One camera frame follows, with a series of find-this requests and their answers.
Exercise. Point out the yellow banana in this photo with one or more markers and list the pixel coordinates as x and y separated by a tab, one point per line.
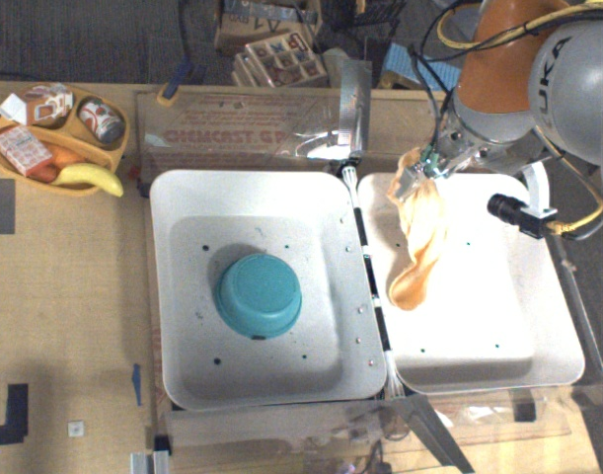
91	176

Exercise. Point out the white plastic tray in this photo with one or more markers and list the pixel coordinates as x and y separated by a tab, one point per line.
478	314
261	205

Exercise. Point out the white and orange carton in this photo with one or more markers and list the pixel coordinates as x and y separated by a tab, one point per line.
42	106

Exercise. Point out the red and white can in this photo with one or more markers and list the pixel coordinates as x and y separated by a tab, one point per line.
101	120

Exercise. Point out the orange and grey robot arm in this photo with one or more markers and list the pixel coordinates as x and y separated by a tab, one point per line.
498	67

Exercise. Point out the teal bowl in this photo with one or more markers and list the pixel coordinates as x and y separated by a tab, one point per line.
259	295

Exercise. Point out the pink and white packet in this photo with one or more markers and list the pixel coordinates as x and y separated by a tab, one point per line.
21	148

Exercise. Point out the orange carrot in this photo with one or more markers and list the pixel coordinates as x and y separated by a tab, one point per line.
61	158

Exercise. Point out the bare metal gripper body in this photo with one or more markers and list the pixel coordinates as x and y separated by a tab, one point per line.
456	151

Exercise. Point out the orange divided plate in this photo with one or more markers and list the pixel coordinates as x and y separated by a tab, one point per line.
84	138

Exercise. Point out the orange cloth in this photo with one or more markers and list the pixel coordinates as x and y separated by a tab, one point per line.
424	245

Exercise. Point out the black cylinder on white bracket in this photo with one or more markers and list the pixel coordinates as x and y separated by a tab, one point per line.
515	211

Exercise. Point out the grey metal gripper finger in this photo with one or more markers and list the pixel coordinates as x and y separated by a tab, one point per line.
407	183

